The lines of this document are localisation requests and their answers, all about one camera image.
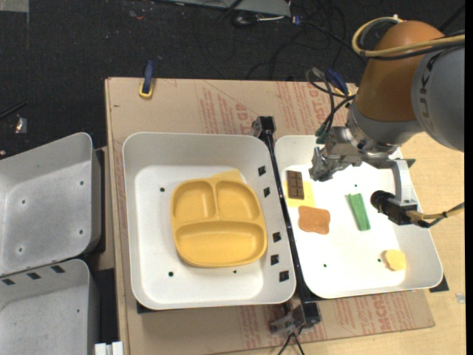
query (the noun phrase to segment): white tray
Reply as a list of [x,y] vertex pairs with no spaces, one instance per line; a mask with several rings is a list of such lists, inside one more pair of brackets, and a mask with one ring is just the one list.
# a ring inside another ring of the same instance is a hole
[[[310,181],[316,207],[330,212],[327,235],[302,231],[298,208],[289,208],[299,260],[307,287],[317,296],[337,298],[392,291],[431,288],[440,283],[443,269],[429,230],[414,225],[397,226],[370,204],[377,190],[395,193],[389,169],[368,164],[349,166],[326,182],[314,182],[308,169],[316,138],[312,135],[286,136],[275,145],[280,178],[286,171],[300,171]],[[401,153],[394,154],[401,158]],[[371,229],[359,231],[346,198],[361,193]],[[382,254],[397,249],[405,253],[407,268],[391,271]]]
[[101,173],[86,133],[0,161],[0,276],[77,257],[101,235]]
[[92,355],[98,303],[82,260],[0,278],[0,355]]
[[[137,133],[123,145],[123,161],[132,289],[139,303],[161,310],[275,304],[292,297],[296,287],[292,257],[263,142],[249,135]],[[262,167],[265,173],[259,175]],[[171,194],[185,180],[230,169],[238,169],[258,195],[268,232],[267,251],[244,266],[190,266],[174,245]],[[265,197],[267,188],[270,193]]]

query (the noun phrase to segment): dark background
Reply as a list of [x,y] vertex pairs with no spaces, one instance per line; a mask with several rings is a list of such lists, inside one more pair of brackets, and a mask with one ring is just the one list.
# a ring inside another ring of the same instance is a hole
[[[341,44],[362,24],[398,14],[453,33],[465,28],[465,0],[293,0],[289,18],[234,27],[224,10],[146,0],[30,0],[30,13],[0,12],[0,159],[75,132],[106,145],[103,81],[158,78],[304,80],[332,67],[358,83],[364,62]],[[16,134],[19,117],[27,132]]]

